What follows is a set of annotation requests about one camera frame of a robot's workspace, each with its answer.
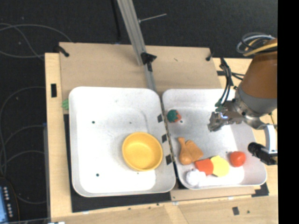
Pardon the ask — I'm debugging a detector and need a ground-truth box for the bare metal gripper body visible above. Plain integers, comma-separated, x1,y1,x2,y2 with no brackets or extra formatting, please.
220,99,266,129

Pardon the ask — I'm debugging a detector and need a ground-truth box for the white plastic tray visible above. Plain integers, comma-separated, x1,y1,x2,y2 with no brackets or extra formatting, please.
68,86,177,198
161,88,268,191

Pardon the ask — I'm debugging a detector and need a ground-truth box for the brown toy chicken piece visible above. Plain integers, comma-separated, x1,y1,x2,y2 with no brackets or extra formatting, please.
185,140,204,162

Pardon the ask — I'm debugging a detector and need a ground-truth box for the red toy tomato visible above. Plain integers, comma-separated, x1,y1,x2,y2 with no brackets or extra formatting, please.
229,151,247,168

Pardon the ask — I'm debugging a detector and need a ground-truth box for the red and green toy strawberry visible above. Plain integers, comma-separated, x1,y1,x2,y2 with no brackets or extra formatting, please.
166,109,182,124

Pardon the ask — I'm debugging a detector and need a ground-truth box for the orange-red toy block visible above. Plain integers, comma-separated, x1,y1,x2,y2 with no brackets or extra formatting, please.
194,158,214,175

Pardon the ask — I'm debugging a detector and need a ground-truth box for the brown toy chicken drumstick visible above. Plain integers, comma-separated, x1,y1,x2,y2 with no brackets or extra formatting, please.
177,137,193,166

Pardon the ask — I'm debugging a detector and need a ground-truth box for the yellow round toy piece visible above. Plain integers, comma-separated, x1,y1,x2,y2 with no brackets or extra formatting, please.
210,155,230,178

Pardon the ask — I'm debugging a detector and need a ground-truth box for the thin black and white rod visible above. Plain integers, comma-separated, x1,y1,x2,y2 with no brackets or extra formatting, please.
160,99,176,166

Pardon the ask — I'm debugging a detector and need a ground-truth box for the white crumpled ball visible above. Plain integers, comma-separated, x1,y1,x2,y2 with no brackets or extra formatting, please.
185,168,207,187

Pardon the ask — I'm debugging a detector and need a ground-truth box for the yellow bowl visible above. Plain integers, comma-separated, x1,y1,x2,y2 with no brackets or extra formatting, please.
121,132,164,172

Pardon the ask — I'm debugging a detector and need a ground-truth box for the brown cardboard board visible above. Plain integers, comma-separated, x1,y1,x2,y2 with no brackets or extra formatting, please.
58,42,261,202

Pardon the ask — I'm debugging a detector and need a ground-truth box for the black cylinder on white bracket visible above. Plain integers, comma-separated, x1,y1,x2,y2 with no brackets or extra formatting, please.
247,124,278,166

